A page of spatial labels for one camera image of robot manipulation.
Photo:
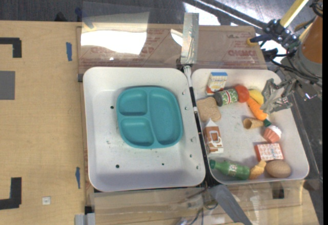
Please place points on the red and white packet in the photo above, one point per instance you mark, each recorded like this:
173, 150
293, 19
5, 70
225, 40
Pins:
269, 152

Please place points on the pink cupcake with white icing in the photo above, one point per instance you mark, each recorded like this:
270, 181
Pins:
272, 134

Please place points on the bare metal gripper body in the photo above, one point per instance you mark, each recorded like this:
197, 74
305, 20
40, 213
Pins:
306, 89

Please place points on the brown and white carton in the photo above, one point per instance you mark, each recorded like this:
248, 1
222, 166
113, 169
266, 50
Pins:
213, 139

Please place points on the green and white can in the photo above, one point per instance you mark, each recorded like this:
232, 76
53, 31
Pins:
228, 96

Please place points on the brown bread slice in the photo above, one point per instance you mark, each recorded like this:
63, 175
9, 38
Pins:
208, 109

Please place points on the teal divided plate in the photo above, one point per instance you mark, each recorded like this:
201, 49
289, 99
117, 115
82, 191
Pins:
164, 116

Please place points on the brown cardboard board red print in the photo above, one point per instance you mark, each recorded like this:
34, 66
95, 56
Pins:
220, 47

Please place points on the green bottle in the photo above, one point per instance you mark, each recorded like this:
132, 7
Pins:
230, 169

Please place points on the orange carrot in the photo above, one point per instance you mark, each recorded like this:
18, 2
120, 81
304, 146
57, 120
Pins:
256, 111

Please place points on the brown potato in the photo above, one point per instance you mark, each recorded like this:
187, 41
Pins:
278, 168

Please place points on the white plastic tray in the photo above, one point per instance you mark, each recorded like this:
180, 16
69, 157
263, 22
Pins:
143, 167
237, 139

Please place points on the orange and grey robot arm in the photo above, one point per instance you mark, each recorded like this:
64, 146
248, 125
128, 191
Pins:
312, 42

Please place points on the tan ice cream cone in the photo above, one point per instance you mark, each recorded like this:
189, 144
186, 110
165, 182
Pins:
251, 123

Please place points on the red tomato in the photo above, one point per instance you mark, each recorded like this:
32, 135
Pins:
242, 93

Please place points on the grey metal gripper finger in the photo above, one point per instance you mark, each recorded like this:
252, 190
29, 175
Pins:
267, 90
278, 106

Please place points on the white carton with blue top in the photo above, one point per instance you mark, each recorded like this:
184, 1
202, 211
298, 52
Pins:
216, 83

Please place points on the yellow waffle piece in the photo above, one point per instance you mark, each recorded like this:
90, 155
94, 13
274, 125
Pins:
257, 170

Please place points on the yellow banana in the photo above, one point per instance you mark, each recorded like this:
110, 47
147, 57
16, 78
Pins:
257, 96

